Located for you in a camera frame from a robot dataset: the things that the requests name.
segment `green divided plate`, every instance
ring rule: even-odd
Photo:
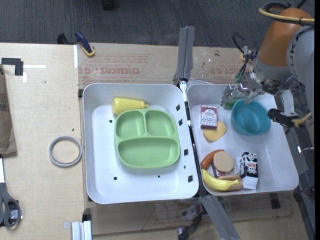
[[[174,164],[180,142],[172,117],[159,109],[132,109],[115,120],[115,148],[120,161],[132,168]]]

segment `chair wheel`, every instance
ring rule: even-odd
[[[103,9],[106,11],[113,10],[115,5],[115,0],[102,0]]]

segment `banana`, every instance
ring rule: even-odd
[[[213,177],[206,169],[201,169],[202,178],[206,185],[216,190],[227,190],[232,185],[239,183],[239,180],[227,180]]]

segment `clamp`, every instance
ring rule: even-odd
[[[95,55],[95,50],[91,48],[89,42],[80,31],[75,32],[75,37],[77,41],[82,44],[82,50],[85,55],[87,55],[88,57],[92,57],[93,55]]]

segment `teal bowl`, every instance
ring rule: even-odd
[[[265,133],[270,127],[266,108],[256,100],[245,104],[244,98],[237,100],[231,110],[231,124],[234,130],[245,136]]]

